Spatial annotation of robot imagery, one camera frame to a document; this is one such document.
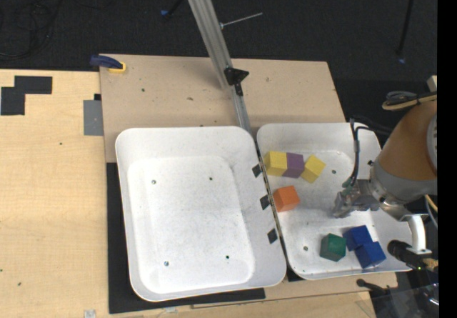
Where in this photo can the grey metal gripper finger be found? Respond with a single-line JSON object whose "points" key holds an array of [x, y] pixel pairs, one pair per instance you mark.
{"points": [[350, 210], [338, 206]]}

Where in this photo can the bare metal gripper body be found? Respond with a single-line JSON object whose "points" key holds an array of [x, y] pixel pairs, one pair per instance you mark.
{"points": [[364, 198]]}

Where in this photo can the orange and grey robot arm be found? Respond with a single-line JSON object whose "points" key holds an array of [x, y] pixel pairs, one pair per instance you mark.
{"points": [[407, 152]]}

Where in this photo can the blue cube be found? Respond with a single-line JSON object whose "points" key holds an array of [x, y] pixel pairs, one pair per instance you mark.
{"points": [[358, 236], [371, 255]]}

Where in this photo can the white plastic tray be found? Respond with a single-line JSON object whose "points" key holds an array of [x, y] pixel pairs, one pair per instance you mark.
{"points": [[193, 216], [314, 220]]}

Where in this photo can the green cube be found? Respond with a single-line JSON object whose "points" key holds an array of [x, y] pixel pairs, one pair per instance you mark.
{"points": [[333, 247]]}

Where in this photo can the yellow cube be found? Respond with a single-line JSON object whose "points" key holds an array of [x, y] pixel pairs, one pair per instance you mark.
{"points": [[313, 168], [275, 163]]}

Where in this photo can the orange cube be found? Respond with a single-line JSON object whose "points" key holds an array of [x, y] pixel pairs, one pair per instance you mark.
{"points": [[286, 198]]}

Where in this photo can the purple cube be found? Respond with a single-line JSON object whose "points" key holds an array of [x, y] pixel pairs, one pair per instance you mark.
{"points": [[295, 164]]}

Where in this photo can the brown cardboard board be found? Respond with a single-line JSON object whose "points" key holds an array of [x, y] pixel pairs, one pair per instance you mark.
{"points": [[171, 95]]}

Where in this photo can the black cylinder on white bracket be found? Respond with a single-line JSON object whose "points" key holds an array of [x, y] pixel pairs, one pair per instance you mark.
{"points": [[417, 234]]}

